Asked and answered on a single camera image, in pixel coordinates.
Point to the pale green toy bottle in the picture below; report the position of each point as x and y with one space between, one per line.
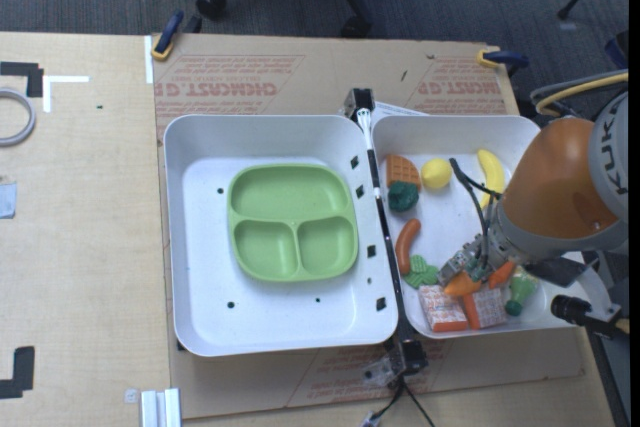
522 290

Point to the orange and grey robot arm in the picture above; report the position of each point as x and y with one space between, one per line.
555 180

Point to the green divided plate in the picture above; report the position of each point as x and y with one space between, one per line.
292 220

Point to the orange-brown toy waffle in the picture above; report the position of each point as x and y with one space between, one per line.
401 167

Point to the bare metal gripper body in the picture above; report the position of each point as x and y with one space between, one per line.
492 254

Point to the orange-red toy sausage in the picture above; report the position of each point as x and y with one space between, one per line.
406 242

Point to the white paper sheet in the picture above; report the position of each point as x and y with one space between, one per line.
395 109

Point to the white plastic tray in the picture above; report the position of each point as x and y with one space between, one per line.
205 215
445 230

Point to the green toy broccoli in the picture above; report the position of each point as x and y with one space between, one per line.
403 197

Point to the black cylinder on white bracket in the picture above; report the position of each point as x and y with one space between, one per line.
570 309

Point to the orange toy carrot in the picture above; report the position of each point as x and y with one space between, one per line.
501 274
462 286

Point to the yellow toy lemon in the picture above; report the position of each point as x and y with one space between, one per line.
436 173

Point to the yellow banana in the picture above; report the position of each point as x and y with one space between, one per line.
492 170

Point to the brown cardboard board, red print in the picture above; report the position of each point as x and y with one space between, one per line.
280 80

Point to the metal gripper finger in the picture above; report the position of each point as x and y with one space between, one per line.
452 266

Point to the orange and white carton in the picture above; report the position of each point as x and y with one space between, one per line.
487 310
441 310

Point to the green toy lettuce leaf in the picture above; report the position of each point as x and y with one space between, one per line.
420 272

